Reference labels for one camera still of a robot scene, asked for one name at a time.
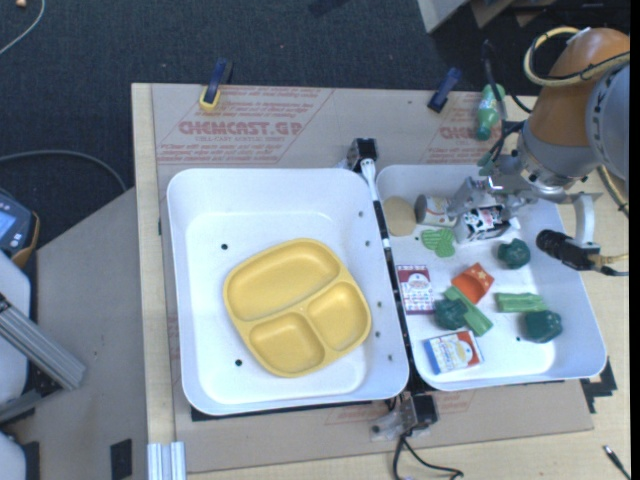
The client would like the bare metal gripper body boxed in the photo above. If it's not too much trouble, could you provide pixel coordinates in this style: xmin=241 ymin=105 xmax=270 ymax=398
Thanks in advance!
xmin=466 ymin=155 xmax=594 ymax=210

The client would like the white printed can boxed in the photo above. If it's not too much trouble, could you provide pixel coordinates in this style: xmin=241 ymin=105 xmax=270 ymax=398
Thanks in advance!
xmin=413 ymin=193 xmax=460 ymax=229

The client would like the black and white cow carton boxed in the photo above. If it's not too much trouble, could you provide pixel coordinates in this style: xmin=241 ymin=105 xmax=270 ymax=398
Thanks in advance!
xmin=452 ymin=204 xmax=521 ymax=245

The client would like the dark green broccoli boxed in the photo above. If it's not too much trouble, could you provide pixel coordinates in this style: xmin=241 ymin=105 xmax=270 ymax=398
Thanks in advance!
xmin=496 ymin=238 xmax=532 ymax=270
xmin=523 ymin=309 xmax=564 ymax=344

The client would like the light green pea pod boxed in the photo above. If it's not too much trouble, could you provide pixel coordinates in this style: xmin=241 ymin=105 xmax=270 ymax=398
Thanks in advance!
xmin=420 ymin=227 xmax=458 ymax=259

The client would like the tan round biscuit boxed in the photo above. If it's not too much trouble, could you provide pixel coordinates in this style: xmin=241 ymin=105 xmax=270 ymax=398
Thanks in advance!
xmin=382 ymin=195 xmax=418 ymax=238

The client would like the green plastic bottle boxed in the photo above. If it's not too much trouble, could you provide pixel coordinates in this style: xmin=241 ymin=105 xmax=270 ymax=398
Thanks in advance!
xmin=473 ymin=83 xmax=507 ymax=142

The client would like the orange and red packet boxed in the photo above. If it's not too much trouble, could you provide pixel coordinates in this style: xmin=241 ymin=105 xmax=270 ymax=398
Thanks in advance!
xmin=450 ymin=262 xmax=496 ymax=305

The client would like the thin black and white rod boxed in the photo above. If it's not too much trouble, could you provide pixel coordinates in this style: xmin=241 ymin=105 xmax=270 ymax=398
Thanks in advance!
xmin=360 ymin=158 xmax=412 ymax=369

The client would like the light green celery stalk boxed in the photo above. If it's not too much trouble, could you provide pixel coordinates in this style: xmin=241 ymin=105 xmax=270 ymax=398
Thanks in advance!
xmin=494 ymin=292 xmax=548 ymax=314

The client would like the white plastic tray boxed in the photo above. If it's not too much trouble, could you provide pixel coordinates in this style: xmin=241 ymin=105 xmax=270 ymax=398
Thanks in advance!
xmin=375 ymin=163 xmax=609 ymax=392
xmin=166 ymin=167 xmax=411 ymax=416

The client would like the blue, white and red carton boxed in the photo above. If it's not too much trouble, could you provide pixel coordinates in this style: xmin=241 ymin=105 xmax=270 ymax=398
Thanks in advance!
xmin=423 ymin=330 xmax=486 ymax=376

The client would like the brown cardboard board, red print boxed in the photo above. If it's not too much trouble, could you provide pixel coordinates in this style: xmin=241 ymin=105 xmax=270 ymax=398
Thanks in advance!
xmin=149 ymin=83 xmax=596 ymax=474

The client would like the yellow divided plate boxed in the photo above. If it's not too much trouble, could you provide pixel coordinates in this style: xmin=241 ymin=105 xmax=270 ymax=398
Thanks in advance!
xmin=222 ymin=237 xmax=373 ymax=379

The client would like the black cylinder on white bracket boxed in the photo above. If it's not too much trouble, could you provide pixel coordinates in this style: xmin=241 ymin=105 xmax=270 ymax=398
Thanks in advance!
xmin=535 ymin=193 xmax=603 ymax=272

